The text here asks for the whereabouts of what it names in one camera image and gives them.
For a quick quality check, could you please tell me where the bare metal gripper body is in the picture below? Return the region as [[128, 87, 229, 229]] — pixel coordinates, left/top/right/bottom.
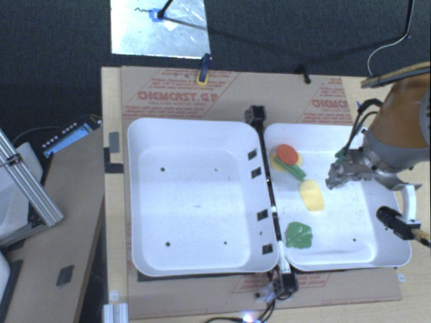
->
[[331, 149, 403, 185]]

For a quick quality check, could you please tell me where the yellow toy cheese piece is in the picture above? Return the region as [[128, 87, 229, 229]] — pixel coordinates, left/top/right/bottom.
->
[[299, 179, 325, 212]]

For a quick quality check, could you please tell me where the green toy bean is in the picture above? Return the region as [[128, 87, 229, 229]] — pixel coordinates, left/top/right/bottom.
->
[[273, 156, 307, 182]]

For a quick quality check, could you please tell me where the white plastic tray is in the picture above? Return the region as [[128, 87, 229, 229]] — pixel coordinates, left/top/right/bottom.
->
[[127, 116, 281, 278], [263, 122, 413, 273]]

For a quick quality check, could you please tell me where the red-orange toy tomato slice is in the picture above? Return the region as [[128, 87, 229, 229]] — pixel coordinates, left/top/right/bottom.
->
[[276, 143, 300, 166]]

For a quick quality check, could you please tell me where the thin black and white rod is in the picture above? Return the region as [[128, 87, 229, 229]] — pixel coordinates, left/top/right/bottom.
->
[[251, 118, 291, 276]]

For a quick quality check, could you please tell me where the green toy lettuce leaf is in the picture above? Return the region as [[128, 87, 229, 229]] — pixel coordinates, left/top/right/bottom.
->
[[284, 221, 314, 250]]

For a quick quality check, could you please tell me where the brown cardboard board red print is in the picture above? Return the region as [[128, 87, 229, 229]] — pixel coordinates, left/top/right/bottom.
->
[[120, 65, 403, 320]]

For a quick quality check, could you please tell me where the black cylinder on white bracket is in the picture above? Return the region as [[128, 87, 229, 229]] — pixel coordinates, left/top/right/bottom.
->
[[376, 184, 422, 241]]

